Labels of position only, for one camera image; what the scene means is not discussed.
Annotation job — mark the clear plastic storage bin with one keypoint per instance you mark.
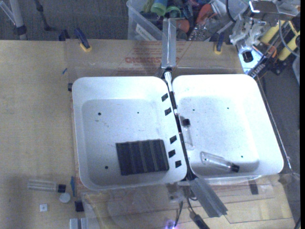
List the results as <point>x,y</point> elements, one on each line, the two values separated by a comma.
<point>140,23</point>

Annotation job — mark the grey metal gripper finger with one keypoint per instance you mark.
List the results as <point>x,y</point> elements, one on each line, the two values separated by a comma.
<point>241,27</point>
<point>255,27</point>

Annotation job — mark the white round lid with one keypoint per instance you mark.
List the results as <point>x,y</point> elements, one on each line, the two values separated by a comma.
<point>64,197</point>

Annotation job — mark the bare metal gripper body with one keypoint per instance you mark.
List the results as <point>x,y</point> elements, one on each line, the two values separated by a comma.
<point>267,7</point>

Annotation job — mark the brown cardboard board, red print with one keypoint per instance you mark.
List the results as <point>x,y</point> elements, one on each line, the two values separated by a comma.
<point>107,58</point>

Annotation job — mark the black ribbed rectangular pad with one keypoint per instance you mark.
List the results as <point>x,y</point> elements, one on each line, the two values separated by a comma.
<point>142,157</point>

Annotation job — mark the clear plastic bottle, black cap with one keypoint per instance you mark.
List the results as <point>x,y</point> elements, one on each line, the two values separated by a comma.
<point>44,185</point>
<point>218,161</point>
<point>188,133</point>

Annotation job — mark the small white square piece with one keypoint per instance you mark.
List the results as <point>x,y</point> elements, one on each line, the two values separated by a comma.
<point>43,207</point>

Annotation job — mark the black cylinder on white bracket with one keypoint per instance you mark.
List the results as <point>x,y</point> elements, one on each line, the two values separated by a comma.
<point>247,55</point>

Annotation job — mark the white plastic tray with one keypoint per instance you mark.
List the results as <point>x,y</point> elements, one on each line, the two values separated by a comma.
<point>119,118</point>
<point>226,128</point>

